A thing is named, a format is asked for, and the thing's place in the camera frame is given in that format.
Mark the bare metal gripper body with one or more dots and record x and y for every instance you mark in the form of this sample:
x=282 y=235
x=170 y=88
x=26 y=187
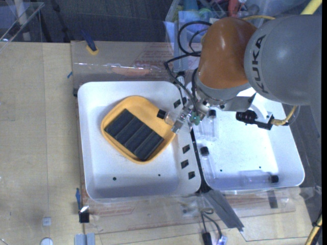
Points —
x=198 y=110

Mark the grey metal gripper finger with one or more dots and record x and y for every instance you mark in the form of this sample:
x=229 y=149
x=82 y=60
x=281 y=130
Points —
x=177 y=127

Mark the clear bottle with black cap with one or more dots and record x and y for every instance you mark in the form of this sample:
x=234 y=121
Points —
x=211 y=127
x=164 y=116
x=258 y=178
x=206 y=159

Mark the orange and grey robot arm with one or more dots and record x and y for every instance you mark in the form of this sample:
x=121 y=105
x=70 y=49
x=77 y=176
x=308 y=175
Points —
x=281 y=60

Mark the yellow plate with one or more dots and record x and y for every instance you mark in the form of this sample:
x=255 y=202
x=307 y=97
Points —
x=150 y=108

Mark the thin black rod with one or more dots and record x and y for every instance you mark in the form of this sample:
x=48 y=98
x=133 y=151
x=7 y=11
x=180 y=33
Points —
x=197 y=159

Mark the black ribbed foam block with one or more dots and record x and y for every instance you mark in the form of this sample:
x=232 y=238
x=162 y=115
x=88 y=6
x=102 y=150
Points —
x=134 y=134

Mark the white plastic tray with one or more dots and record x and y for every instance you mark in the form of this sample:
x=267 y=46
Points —
x=132 y=185
x=245 y=152

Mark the black cylinder on white bracket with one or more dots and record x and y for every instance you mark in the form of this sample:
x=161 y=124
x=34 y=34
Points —
x=253 y=118

